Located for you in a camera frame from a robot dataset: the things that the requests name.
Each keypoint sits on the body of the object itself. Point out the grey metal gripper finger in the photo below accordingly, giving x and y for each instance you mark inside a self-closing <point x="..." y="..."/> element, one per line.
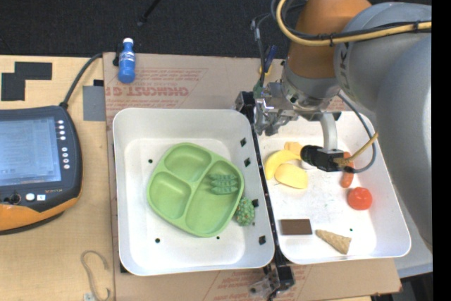
<point x="276" y="125"/>
<point x="260" y="124"/>

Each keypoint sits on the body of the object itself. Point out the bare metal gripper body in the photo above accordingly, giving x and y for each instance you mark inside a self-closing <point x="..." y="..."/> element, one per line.
<point x="278" y="102"/>

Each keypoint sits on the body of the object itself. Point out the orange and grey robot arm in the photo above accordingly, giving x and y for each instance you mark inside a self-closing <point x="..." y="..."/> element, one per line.
<point x="384" y="81"/>

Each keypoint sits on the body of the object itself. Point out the small yellow toy piece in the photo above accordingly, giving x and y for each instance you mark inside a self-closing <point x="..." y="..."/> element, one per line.
<point x="292" y="147"/>

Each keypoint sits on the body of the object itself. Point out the yellow banana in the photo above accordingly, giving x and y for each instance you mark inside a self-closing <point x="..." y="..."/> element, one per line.
<point x="273" y="162"/>

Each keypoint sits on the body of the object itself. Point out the pale yellow oval slice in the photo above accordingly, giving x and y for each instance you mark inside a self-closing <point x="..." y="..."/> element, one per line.
<point x="292" y="177"/>

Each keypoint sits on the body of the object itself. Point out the brown cardboard board red print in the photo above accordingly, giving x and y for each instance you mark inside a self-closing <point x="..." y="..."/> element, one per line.
<point x="211" y="81"/>

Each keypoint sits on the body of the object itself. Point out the green pea pods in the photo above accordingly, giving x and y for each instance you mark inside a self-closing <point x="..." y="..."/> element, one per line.
<point x="223" y="184"/>

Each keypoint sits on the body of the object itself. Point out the thin black rod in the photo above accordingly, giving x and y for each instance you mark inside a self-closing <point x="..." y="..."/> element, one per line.
<point x="269" y="208"/>

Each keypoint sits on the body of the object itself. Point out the green broccoli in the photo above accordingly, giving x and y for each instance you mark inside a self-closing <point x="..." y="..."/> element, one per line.
<point x="245" y="211"/>

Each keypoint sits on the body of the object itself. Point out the orange sausage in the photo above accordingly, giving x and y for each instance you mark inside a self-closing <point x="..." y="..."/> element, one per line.
<point x="347" y="179"/>

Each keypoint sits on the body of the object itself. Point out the white plastic tray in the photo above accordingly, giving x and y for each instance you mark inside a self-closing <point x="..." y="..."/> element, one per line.
<point x="327" y="208"/>
<point x="141" y="222"/>

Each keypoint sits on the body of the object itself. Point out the brown rectangular biscuit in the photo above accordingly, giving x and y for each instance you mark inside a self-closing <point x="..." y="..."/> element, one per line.
<point x="296" y="227"/>

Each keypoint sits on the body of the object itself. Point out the green divided plate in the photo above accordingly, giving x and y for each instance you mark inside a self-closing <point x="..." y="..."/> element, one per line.
<point x="176" y="187"/>

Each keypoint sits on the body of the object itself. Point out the red tomato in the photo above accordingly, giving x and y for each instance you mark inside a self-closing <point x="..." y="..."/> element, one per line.
<point x="359" y="199"/>

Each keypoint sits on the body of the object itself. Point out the tan wafer cone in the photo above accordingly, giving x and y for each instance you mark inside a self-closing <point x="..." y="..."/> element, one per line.
<point x="336" y="240"/>

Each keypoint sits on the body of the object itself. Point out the blue plastic bottle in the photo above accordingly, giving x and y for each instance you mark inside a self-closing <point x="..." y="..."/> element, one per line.
<point x="127" y="63"/>

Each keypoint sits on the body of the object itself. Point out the black cylinder on white bracket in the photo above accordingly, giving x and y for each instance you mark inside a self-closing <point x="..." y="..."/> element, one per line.
<point x="322" y="159"/>

